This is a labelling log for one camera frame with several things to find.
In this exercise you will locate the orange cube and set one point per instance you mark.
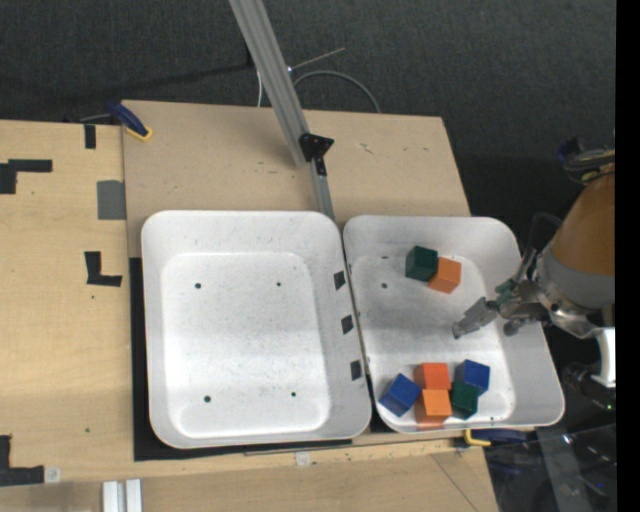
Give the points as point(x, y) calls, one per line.
point(432, 375)
point(446, 276)
point(434, 406)

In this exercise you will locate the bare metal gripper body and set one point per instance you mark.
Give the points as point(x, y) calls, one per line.
point(530, 306)

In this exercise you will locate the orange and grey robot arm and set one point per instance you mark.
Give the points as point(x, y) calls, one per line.
point(587, 225)

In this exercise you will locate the white plastic tray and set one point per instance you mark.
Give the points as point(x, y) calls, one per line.
point(240, 330)
point(415, 330)

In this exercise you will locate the dark green cube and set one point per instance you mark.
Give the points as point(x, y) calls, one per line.
point(421, 262)
point(465, 399)

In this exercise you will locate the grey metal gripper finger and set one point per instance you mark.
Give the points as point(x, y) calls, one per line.
point(514, 327)
point(475, 316)

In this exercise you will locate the pale wood board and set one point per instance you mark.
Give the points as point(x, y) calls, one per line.
point(220, 160)

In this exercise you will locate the blue cube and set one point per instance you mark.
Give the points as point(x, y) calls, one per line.
point(474, 374)
point(400, 394)

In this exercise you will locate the black cylinder on white bracket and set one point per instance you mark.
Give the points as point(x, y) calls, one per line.
point(606, 355)

